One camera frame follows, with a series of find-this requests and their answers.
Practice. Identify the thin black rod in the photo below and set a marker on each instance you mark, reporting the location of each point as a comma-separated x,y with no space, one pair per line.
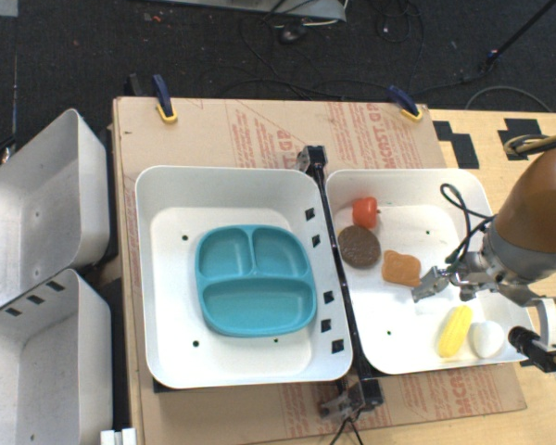
340,267

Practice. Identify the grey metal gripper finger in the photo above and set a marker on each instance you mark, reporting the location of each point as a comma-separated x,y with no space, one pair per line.
428,285

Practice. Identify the white toy egg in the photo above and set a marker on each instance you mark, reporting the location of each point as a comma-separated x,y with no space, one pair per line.
487,339

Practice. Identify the yellow toy corn cob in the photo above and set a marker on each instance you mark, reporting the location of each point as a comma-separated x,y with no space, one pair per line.
454,332

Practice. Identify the red toy pepper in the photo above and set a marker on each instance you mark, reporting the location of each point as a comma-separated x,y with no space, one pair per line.
365,211

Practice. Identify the brown cardboard board red print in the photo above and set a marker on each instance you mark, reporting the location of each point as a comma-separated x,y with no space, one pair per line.
241,128

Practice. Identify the brown round biscuit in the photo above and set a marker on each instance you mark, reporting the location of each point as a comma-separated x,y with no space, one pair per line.
359,247

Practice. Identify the orange toy bread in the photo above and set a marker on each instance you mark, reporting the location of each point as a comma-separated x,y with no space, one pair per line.
400,269

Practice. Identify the black cylinder on white bracket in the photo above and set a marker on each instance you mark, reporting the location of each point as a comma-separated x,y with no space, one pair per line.
530,343

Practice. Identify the blue divided plate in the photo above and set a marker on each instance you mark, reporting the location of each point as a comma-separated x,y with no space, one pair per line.
259,295

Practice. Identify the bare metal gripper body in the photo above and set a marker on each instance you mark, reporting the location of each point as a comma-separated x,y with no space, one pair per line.
475,269

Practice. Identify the white plastic tray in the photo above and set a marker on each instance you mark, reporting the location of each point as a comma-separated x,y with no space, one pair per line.
37,211
46,369
398,322
241,188

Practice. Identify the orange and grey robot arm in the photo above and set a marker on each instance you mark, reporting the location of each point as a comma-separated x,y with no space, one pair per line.
533,211

